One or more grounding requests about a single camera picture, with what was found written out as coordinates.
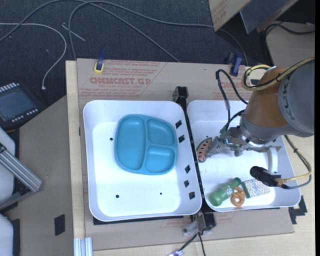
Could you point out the white and green packet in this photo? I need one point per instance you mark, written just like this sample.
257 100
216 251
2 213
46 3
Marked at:
257 188

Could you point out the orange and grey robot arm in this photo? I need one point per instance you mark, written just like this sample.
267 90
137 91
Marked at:
272 105

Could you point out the brown cardboard board red print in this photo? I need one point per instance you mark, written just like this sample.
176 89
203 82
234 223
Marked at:
125 80

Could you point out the green bottle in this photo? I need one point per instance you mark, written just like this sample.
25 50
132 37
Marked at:
221 193

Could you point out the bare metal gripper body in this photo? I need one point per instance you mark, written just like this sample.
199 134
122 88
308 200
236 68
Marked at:
236 140

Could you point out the blue divided plate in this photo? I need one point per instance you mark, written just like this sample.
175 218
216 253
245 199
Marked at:
132 145

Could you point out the black cylinder on white bracket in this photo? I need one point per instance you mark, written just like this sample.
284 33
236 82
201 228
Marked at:
263 175

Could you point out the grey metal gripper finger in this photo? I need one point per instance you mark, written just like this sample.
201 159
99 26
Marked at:
217 146

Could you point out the white plastic tray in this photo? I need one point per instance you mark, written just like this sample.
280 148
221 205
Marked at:
140 195
225 170

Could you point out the brown pretzel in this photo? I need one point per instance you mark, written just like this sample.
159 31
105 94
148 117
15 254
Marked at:
237 198

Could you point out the red watermelon slice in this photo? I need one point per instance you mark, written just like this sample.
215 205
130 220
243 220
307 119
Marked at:
203 150

